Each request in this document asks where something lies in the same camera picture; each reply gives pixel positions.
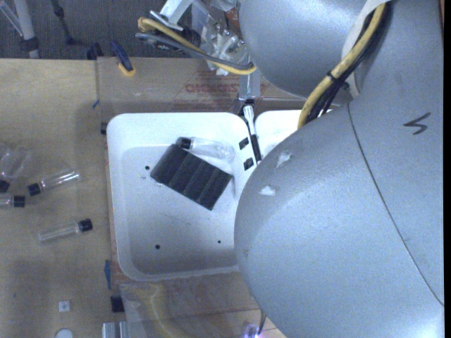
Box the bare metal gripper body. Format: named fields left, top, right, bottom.
left=192, top=1, right=252, bottom=77

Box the white plastic tray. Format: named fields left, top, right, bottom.
left=106, top=112, right=261, bottom=282
left=254, top=109, right=304, bottom=158

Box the thin black and white rod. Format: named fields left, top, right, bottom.
left=242, top=104, right=263, bottom=165

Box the clear plastic bottle, black cap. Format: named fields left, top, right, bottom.
left=0, top=194, right=27, bottom=209
left=0, top=143, right=31, bottom=194
left=37, top=218, right=94, bottom=244
left=175, top=136, right=236, bottom=162
left=27, top=169, right=82, bottom=197

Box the black ridged rectangular block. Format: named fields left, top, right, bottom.
left=150, top=144, right=235, bottom=211

